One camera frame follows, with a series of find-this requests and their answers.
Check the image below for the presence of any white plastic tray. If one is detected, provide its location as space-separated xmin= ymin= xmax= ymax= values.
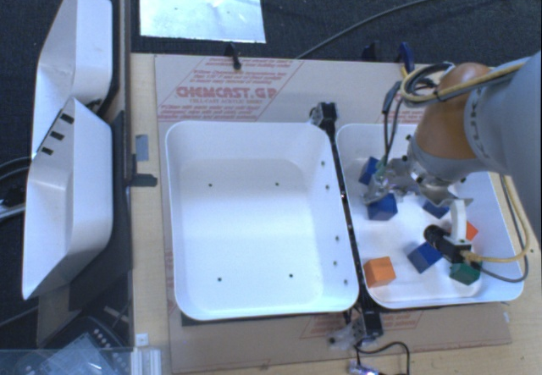
xmin=164 ymin=119 xmax=361 ymax=322
xmin=335 ymin=123 xmax=526 ymax=310

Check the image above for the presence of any thin black and white rod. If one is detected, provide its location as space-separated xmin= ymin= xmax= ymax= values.
xmin=326 ymin=126 xmax=370 ymax=316

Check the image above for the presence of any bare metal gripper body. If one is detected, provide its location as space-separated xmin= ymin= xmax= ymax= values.
xmin=373 ymin=154 xmax=474 ymax=208

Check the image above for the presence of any blue cube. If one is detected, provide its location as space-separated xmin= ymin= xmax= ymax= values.
xmin=422 ymin=199 xmax=451 ymax=220
xmin=406 ymin=241 xmax=445 ymax=274
xmin=367 ymin=193 xmax=400 ymax=222
xmin=358 ymin=156 xmax=382 ymax=186

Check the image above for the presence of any green cube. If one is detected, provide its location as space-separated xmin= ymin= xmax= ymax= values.
xmin=448 ymin=261 xmax=483 ymax=286

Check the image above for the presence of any black cylinder on white bracket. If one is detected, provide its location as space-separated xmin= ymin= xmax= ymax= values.
xmin=423 ymin=199 xmax=473 ymax=267

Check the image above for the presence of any brown cardboard board red print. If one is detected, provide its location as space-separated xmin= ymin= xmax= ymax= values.
xmin=153 ymin=53 xmax=514 ymax=375

